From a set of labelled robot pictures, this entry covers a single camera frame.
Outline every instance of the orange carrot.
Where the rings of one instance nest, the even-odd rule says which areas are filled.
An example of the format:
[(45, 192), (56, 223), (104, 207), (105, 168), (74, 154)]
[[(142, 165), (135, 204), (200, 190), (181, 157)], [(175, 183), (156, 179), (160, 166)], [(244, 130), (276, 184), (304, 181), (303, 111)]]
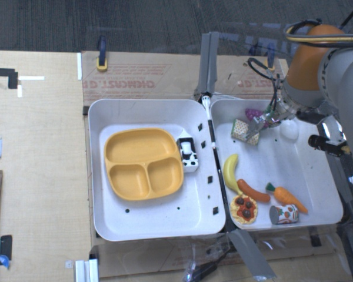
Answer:
[(271, 183), (268, 183), (265, 186), (265, 190), (273, 192), (275, 198), (283, 204), (294, 204), (297, 206), (297, 209), (302, 213), (308, 213), (307, 208), (287, 189), (279, 186), (274, 187)]
[(238, 185), (239, 189), (241, 189), (245, 195), (249, 196), (250, 198), (252, 198), (254, 200), (258, 200), (259, 202), (268, 203), (271, 199), (271, 197), (269, 196), (268, 193), (262, 193), (262, 192), (256, 191), (249, 184), (247, 184), (246, 181), (243, 179), (237, 180), (237, 185)]

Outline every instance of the sponge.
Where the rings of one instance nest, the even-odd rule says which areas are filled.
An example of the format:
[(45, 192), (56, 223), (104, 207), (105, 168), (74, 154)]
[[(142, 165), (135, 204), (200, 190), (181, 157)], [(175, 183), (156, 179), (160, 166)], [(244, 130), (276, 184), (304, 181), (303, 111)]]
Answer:
[(240, 141), (249, 143), (251, 145), (257, 145), (259, 142), (259, 133), (253, 135), (251, 138), (249, 138), (246, 141), (245, 135), (248, 130), (248, 124), (239, 120), (235, 119), (233, 122), (233, 127), (231, 129), (231, 136), (235, 139), (238, 139)]

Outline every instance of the white egg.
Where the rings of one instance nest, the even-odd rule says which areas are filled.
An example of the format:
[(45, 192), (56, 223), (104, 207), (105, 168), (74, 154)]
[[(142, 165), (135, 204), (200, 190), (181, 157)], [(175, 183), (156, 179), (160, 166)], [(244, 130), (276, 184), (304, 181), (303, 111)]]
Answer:
[(298, 126), (293, 120), (285, 120), (282, 122), (280, 132), (284, 137), (290, 140), (297, 140), (299, 136)]

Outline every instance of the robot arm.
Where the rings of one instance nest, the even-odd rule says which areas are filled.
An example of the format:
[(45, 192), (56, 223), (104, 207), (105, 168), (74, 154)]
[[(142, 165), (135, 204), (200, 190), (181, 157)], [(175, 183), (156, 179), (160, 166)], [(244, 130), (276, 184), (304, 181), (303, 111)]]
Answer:
[(296, 50), (286, 78), (272, 78), (274, 86), (279, 82), (279, 96), (249, 124), (247, 136), (260, 131), (265, 122), (275, 127), (297, 117), (317, 125), (333, 116), (353, 157), (353, 35), (317, 21), (303, 21), (288, 29), (287, 38), (293, 40), (295, 31), (305, 25), (314, 27), (299, 37), (304, 45)]

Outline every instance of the wooden table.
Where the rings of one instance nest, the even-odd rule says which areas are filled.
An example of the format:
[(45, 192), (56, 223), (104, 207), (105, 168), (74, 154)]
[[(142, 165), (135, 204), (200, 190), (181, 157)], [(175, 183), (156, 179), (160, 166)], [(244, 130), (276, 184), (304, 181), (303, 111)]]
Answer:
[[(19, 76), (22, 97), (0, 77), (0, 136), (4, 172), (0, 236), (13, 237), (2, 281), (73, 281), (70, 265), (92, 247), (82, 81), (76, 53), (0, 51), (0, 68)], [(341, 241), (335, 253), (271, 260), (277, 281), (295, 277), (350, 280)], [(112, 281), (181, 281), (183, 271), (116, 277)], [(253, 281), (244, 264), (220, 266), (206, 281)]]

